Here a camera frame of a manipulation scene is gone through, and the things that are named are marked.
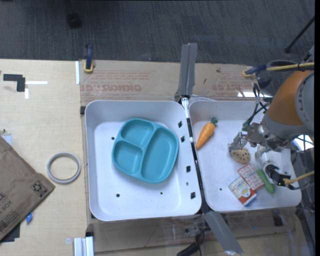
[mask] wooden table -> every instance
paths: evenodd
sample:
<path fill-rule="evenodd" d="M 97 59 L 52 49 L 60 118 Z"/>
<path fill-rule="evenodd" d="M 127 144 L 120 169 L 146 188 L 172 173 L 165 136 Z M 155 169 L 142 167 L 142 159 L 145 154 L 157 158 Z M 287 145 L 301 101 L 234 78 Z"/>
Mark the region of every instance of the wooden table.
<path fill-rule="evenodd" d="M 76 83 L 75 61 L 0 59 L 0 130 L 12 134 L 12 146 L 37 172 L 46 177 L 51 156 L 75 154 L 84 170 L 80 86 Z M 16 82 L 3 81 L 3 74 L 23 75 L 26 81 L 48 81 L 29 85 L 29 97 L 16 91 Z M 61 158 L 52 173 L 66 179 L 76 171 L 75 163 Z M 30 223 L 21 222 L 20 238 L 0 243 L 6 256 L 71 256 L 73 238 L 84 237 L 87 228 L 85 173 L 70 184 L 56 184 L 55 190 L 33 212 Z M 239 238 L 245 255 L 310 255 L 299 219 L 293 216 L 295 231 Z M 175 255 L 188 244 L 103 252 L 98 255 Z M 219 242 L 203 244 L 202 253 L 226 255 Z"/>

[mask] orange carrot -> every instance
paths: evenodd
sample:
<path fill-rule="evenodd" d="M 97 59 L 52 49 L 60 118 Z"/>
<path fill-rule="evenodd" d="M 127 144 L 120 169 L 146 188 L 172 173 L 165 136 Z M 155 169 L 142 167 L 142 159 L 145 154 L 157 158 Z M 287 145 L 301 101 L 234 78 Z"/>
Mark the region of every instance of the orange carrot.
<path fill-rule="evenodd" d="M 213 117 L 211 119 L 211 122 L 207 122 L 204 127 L 202 128 L 200 134 L 199 134 L 199 138 L 195 144 L 195 148 L 199 149 L 208 139 L 209 137 L 214 134 L 215 131 L 215 123 L 217 123 L 218 121 L 216 120 L 215 117 Z"/>

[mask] blue divided plate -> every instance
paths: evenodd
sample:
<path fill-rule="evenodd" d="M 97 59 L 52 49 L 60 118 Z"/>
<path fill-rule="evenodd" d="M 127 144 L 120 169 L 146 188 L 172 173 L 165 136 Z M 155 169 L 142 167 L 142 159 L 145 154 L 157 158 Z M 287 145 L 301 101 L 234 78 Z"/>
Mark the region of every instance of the blue divided plate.
<path fill-rule="evenodd" d="M 127 175 L 159 183 L 170 175 L 178 149 L 178 138 L 171 130 L 149 120 L 133 118 L 117 134 L 112 162 Z"/>

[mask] cookie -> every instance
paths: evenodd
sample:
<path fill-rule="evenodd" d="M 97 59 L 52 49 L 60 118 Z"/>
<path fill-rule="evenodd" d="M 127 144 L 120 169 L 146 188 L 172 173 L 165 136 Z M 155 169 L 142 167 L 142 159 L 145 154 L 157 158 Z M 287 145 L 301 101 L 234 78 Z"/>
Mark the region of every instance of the cookie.
<path fill-rule="evenodd" d="M 251 160 L 250 153 L 245 147 L 231 151 L 232 158 L 239 164 L 247 164 Z"/>

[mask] brown bag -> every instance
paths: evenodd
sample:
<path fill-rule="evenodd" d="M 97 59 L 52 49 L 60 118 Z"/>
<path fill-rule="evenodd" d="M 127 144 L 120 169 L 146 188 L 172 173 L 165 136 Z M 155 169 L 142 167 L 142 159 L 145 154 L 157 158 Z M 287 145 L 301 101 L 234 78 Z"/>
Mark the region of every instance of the brown bag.
<path fill-rule="evenodd" d="M 54 189 L 0 136 L 0 241 Z"/>

